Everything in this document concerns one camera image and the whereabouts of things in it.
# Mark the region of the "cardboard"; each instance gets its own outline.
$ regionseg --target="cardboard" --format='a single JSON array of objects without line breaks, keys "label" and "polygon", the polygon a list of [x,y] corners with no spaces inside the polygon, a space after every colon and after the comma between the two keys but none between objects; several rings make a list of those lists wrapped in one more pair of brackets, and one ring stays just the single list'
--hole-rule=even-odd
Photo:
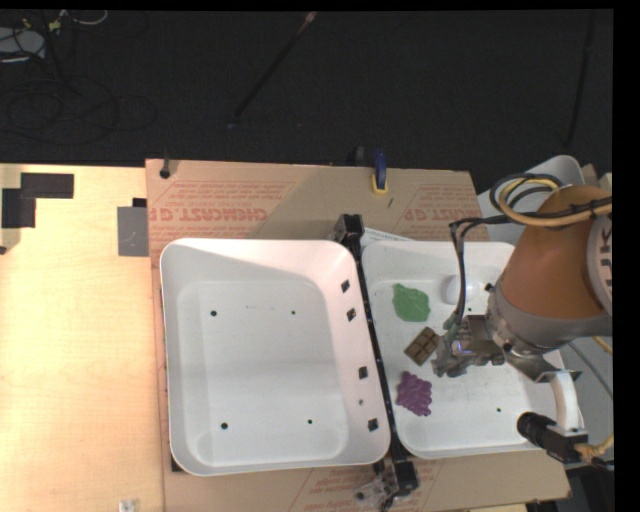
[{"label": "cardboard", "polygon": [[[172,471],[163,344],[162,249],[183,237],[327,238],[342,214],[366,228],[415,240],[449,240],[448,224],[480,216],[467,172],[388,169],[389,191],[372,191],[370,168],[240,162],[147,160],[160,427],[167,512],[364,512],[354,490],[374,477],[370,466],[196,477]],[[469,240],[487,240],[483,226]],[[397,512],[460,510],[550,500],[570,491],[562,464],[541,450],[417,460],[421,485],[396,500]]]}]

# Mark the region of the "green leaf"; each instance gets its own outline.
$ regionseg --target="green leaf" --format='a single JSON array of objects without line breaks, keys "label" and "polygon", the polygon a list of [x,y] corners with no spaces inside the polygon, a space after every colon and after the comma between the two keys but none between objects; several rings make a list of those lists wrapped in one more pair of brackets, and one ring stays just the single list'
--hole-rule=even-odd
[{"label": "green leaf", "polygon": [[393,306],[396,315],[406,322],[424,322],[431,313],[426,293],[399,283],[393,285]]}]

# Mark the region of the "black floor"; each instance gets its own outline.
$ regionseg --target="black floor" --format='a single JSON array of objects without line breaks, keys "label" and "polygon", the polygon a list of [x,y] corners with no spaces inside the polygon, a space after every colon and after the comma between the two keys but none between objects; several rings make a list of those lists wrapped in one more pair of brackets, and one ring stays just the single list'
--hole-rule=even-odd
[{"label": "black floor", "polygon": [[613,10],[591,13],[320,11],[229,129],[305,12],[72,10],[45,31],[58,10],[0,10],[46,44],[0,54],[0,162],[339,165],[363,146],[366,163],[382,148],[389,167],[469,170],[478,192],[560,154],[603,174]]}]

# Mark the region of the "white tray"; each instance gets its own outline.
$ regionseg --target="white tray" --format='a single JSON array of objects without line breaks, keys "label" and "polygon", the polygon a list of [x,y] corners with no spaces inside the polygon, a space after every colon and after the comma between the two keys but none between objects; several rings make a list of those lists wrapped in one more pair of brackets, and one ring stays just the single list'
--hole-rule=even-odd
[{"label": "white tray", "polygon": [[[467,313],[485,313],[488,292],[484,287],[495,284],[512,250],[513,246],[502,242],[465,243],[467,280],[476,290],[468,298]],[[426,326],[444,334],[442,324],[457,301],[457,288],[449,303],[445,301],[447,284],[458,275],[453,244],[374,242],[364,250],[362,263],[402,444],[425,459],[534,449],[517,432],[516,424],[526,411],[556,417],[550,385],[533,383],[507,363],[470,366],[467,374],[456,378],[437,377],[431,366],[435,354],[418,366],[404,353]],[[429,296],[431,313],[425,322],[407,322],[396,315],[392,302],[396,283]],[[546,358],[564,367],[558,352]],[[431,382],[430,415],[417,416],[395,404],[404,371]]]},{"label": "white tray", "polygon": [[385,455],[384,400],[346,248],[182,239],[164,249],[160,273],[171,450],[185,471]]}]

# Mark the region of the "blue clamp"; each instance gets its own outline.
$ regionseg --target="blue clamp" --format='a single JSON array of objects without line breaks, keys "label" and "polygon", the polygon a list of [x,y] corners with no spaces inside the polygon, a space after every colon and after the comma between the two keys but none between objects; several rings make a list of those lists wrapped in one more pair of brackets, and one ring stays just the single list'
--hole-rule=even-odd
[{"label": "blue clamp", "polygon": [[389,186],[387,184],[387,157],[380,148],[375,150],[374,165],[376,173],[371,176],[373,192],[382,196],[389,191]]}]

